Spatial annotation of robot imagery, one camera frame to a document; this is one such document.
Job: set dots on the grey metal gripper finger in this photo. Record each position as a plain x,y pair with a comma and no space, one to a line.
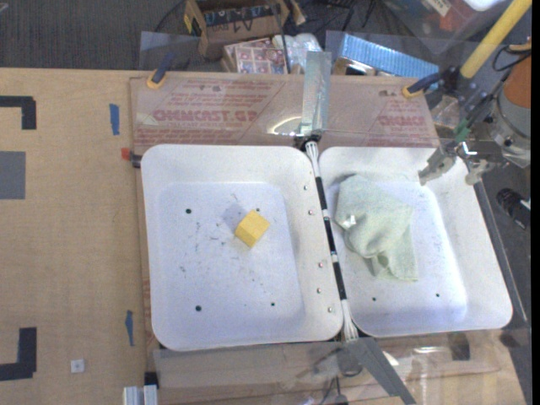
436,165
474,172

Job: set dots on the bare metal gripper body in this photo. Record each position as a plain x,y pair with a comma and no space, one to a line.
508,148

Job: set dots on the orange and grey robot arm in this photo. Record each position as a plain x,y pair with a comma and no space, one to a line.
520,95

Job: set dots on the pale green cloth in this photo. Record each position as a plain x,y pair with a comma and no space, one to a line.
375,226

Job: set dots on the white plastic tray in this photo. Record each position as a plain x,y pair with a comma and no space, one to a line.
439,277
228,277

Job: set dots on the thin black and white rod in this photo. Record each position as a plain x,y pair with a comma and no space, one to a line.
331,243

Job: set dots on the yellow cube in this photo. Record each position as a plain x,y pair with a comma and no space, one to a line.
252,228

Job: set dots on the brown cardboard board red print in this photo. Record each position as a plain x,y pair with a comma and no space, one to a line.
219,112

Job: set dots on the brown cardboard box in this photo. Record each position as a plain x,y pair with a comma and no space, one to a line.
236,19

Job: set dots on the black cylinder on white bracket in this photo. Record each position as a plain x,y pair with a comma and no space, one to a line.
512,206

